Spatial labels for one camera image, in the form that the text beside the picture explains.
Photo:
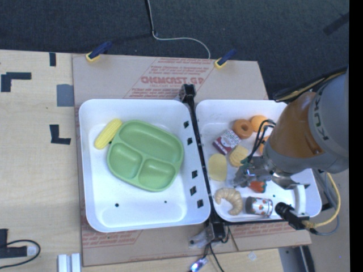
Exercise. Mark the yellow corn cob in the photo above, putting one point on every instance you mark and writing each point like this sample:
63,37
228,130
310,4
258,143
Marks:
107,133

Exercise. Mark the green divided plate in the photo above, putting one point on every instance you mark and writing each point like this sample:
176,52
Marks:
141,152

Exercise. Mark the orange doughnut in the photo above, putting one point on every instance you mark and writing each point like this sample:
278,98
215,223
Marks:
237,132

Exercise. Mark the thin black rod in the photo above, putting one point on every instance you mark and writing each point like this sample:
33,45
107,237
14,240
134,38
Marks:
202,154

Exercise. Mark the yellow ridged biscuit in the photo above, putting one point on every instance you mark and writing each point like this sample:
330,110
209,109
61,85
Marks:
237,155

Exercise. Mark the orange carrot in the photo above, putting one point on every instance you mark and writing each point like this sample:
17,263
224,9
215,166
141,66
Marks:
257,187

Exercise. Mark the black cylinder on white bracket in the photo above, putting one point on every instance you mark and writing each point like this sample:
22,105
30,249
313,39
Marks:
292,215

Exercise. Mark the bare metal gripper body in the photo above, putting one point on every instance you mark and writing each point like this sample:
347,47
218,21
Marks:
262,169

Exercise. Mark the white plastic tray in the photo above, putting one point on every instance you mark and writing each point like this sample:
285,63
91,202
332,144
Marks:
136,211
215,115

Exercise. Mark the brown cardboard board red print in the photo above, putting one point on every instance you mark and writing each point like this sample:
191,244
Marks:
113,78

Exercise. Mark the white can with orange print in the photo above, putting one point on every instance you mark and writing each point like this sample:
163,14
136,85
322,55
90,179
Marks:
259,207

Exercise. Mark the orange round fruit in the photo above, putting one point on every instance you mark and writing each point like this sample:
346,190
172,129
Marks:
257,122

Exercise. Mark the pale yellow oval chip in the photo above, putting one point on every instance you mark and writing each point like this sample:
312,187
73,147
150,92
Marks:
217,167

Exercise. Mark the red and white carton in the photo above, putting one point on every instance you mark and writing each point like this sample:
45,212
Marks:
225,142

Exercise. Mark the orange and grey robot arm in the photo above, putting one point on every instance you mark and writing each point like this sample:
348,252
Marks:
295,135

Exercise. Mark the beige croissant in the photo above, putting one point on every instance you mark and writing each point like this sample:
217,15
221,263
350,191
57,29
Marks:
231,198

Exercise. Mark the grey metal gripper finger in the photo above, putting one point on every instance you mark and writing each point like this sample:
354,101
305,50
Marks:
247,183
239,176

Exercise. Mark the orange round toy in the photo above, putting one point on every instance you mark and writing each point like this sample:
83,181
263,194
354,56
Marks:
263,147

